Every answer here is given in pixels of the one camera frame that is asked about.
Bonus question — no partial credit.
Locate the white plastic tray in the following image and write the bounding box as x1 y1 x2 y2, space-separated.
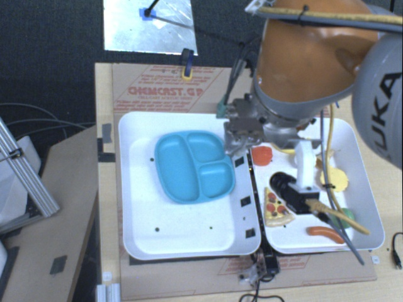
250 117 385 254
118 111 263 260

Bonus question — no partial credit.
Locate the yellow round biscuit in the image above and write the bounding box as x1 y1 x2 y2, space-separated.
319 167 349 193

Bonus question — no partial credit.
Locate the blue divided plate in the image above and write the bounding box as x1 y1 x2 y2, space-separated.
154 130 236 204

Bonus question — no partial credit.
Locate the brown cardboard board red print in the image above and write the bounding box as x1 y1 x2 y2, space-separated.
111 63 378 301

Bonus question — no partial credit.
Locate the toy pizza slice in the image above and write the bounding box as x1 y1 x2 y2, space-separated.
263 186 296 228

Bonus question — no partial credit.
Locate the red round toy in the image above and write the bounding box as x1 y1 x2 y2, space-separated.
251 145 273 167

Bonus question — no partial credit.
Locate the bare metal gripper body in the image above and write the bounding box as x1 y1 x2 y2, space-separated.
227 98 304 148

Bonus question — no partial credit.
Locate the black block with thin wires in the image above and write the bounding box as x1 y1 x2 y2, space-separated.
261 252 281 277

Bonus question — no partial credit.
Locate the green round toy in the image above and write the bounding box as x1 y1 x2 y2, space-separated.
330 208 355 230

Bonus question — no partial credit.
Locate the black cylinder on white bracket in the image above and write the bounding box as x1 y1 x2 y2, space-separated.
270 139 321 215

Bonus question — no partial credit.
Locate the orange toy sausage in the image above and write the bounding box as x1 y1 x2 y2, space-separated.
306 226 346 245

